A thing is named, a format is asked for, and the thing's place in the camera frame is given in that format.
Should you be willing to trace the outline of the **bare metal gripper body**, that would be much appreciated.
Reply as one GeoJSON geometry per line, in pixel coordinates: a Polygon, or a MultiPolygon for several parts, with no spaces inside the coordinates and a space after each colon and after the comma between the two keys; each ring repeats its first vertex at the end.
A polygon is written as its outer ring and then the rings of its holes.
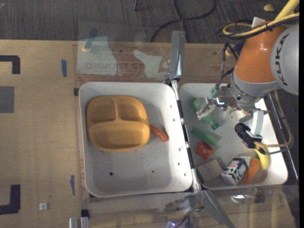
{"type": "Polygon", "coordinates": [[[238,108],[236,99],[231,95],[227,86],[220,86],[215,99],[213,100],[215,106],[221,108],[238,108]]]}

